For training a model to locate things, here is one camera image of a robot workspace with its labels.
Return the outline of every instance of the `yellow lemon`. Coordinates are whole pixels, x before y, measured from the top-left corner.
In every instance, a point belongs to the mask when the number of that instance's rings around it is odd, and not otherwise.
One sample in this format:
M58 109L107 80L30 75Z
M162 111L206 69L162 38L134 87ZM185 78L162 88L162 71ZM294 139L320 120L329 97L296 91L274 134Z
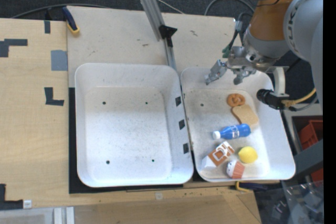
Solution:
M243 163L253 163L258 158L258 153L251 146L244 146L238 153Z

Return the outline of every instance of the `white bottle cap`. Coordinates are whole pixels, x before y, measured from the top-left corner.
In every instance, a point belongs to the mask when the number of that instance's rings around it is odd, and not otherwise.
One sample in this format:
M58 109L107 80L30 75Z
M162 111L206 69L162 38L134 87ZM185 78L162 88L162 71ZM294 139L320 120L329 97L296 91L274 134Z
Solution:
M221 133L219 131L214 131L212 133L212 137L213 137L213 139L220 139Z

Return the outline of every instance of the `brown donut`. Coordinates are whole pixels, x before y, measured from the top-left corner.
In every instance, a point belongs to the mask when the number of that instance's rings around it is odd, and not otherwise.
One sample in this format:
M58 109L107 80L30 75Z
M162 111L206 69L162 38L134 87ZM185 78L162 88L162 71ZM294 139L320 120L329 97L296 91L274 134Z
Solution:
M227 97L227 104L232 108L238 105L245 104L245 97L240 93L232 93Z

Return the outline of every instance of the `wooden surface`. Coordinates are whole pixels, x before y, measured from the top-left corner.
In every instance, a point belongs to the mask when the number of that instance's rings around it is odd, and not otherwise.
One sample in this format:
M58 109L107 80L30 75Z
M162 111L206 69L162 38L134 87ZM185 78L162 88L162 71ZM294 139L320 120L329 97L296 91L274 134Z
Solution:
M174 16L165 16L167 21L172 23ZM220 25L219 28L224 29L217 30L217 36L227 37L226 40L218 41L219 55L221 47L231 39L231 33L233 33L233 23L225 30L229 20L229 18L214 18L214 22ZM191 36L197 34L196 31L194 33L191 30L195 31L195 28L187 28L185 33ZM176 40L183 39L182 33L176 36ZM252 221L250 223L259 223L256 217L253 217L255 222L248 217L251 214L250 209L237 196L241 193L230 189L226 185L231 184L226 183L190 181L180 189L69 194L68 72L52 71L50 61L52 50L68 50L68 35L65 22L51 22L51 33L46 34L43 21L0 19L0 40L28 40L27 47L10 46L9 57L0 58L0 146L2 148L0 183L6 184L6 200L32 200L33 207L36 208L157 201L157 193L160 193L159 196L166 201L180 199L181 202L182 200L185 202L190 199L191 204L201 197L211 199L210 197L216 196L221 202L225 201L229 204L240 222L243 223L242 220L246 218ZM144 46L142 43L138 45L141 49L148 49L150 46ZM178 52L177 47L175 54L180 55L176 58L177 66L182 70L188 63L185 61L187 56L183 57L176 52ZM217 48L213 47L212 53L215 52L217 54ZM205 51L200 53L195 48L195 53L201 56ZM188 56L188 61L198 65L197 61L194 61L195 54L193 55ZM200 61L200 65L205 66L209 63L213 65L215 60L216 58ZM53 87L54 99L64 100L64 105L46 105L44 87Z

